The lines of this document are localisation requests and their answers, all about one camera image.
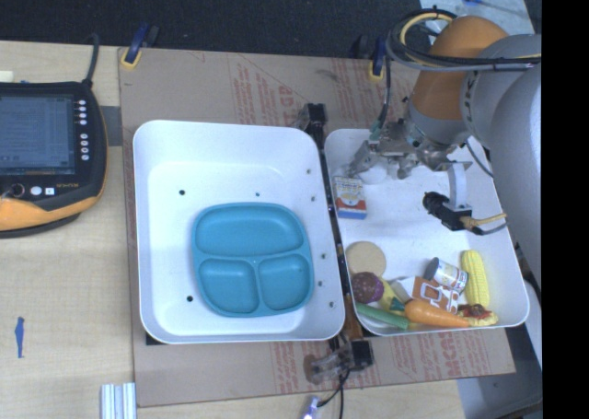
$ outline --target corn cob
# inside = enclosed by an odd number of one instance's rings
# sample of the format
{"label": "corn cob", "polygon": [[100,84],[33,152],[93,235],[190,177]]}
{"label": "corn cob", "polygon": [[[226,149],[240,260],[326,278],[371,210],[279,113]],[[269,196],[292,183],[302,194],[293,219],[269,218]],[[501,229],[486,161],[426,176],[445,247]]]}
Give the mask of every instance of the corn cob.
{"label": "corn cob", "polygon": [[476,250],[464,250],[460,256],[460,265],[462,270],[468,272],[467,286],[464,290],[468,303],[480,304],[486,308],[491,302],[491,296],[482,257]]}

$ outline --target table surface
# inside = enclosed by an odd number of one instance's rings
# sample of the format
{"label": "table surface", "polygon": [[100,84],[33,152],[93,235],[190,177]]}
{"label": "table surface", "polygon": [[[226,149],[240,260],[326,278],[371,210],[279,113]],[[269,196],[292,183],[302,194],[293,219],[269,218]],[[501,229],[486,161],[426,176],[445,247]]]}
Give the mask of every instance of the table surface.
{"label": "table surface", "polygon": [[[94,92],[103,106],[121,106],[117,49],[102,46],[98,56]],[[0,41],[0,71],[14,72],[15,81],[80,81],[90,54],[89,45]],[[97,205],[54,231],[0,240],[0,417],[98,418],[100,386],[133,382],[125,219],[122,150],[112,146]],[[296,418],[306,400],[294,394],[140,408],[137,417]],[[336,418],[339,409],[334,399],[320,416]],[[391,415],[465,417],[454,380],[345,391],[344,417]]]}

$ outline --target can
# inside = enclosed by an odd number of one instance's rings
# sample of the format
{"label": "can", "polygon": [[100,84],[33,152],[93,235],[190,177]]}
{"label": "can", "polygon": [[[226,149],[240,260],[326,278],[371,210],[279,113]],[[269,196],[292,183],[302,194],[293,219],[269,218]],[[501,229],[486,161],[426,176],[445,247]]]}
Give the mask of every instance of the can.
{"label": "can", "polygon": [[467,286],[468,272],[434,257],[425,268],[423,278],[426,280],[435,280],[442,286],[447,286],[456,290],[458,293],[462,293]]}

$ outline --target cardboard sheet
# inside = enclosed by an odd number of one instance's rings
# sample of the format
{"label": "cardboard sheet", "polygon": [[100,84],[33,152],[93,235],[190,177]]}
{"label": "cardboard sheet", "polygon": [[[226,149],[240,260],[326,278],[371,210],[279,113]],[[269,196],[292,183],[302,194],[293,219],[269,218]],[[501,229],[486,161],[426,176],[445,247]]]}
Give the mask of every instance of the cardboard sheet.
{"label": "cardboard sheet", "polygon": [[[133,196],[133,134],[154,119],[290,125],[306,103],[324,103],[326,132],[370,126],[385,83],[370,62],[231,52],[143,50],[133,70],[120,66],[127,239],[133,311],[133,359],[140,407],[333,390],[307,381],[303,364],[327,342],[167,345],[146,335],[139,316]],[[389,118],[405,112],[416,72],[393,63]],[[503,329],[371,338],[375,364],[346,388],[406,384],[514,372]]]}

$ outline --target orange carrot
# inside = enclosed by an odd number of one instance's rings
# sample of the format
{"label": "orange carrot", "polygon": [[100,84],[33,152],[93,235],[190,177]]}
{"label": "orange carrot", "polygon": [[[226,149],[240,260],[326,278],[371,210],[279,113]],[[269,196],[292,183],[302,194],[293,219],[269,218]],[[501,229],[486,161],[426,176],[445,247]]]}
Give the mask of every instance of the orange carrot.
{"label": "orange carrot", "polygon": [[414,298],[405,305],[405,316],[411,322],[421,322],[431,326],[469,327],[468,320],[431,305],[423,299]]}

